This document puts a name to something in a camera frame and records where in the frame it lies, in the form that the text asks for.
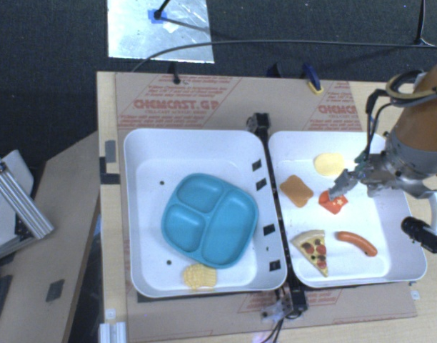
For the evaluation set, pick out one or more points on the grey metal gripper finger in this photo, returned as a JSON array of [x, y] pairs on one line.
[[335, 191], [347, 176]]

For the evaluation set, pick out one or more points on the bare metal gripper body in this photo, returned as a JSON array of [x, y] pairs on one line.
[[381, 175]]

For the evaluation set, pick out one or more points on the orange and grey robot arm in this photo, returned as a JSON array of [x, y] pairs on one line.
[[422, 120]]

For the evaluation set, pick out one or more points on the red packet with yellow stars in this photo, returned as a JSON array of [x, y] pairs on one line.
[[336, 206]]

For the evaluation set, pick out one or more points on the pale yellow round biscuit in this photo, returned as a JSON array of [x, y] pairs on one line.
[[328, 163]]

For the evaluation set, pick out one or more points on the brown bread slice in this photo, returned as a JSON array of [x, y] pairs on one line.
[[296, 191]]

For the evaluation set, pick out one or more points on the white plastic tray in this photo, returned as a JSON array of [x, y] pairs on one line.
[[365, 220], [150, 148]]

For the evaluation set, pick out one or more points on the orange sausage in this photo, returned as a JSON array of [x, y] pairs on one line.
[[357, 243]]

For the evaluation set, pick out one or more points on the thin black rod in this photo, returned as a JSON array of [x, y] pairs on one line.
[[275, 198]]

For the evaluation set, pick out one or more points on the pizza slice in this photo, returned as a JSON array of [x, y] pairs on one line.
[[315, 249]]

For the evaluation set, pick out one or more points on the blue divided plate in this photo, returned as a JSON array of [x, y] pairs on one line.
[[209, 220]]

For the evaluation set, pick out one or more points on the brown cardboard board red print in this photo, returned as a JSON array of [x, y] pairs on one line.
[[204, 98]]

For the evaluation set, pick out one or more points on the yellow corn piece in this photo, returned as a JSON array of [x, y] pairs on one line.
[[200, 276]]

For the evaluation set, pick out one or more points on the black cylinder on white bracket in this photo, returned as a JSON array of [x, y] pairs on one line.
[[423, 231]]

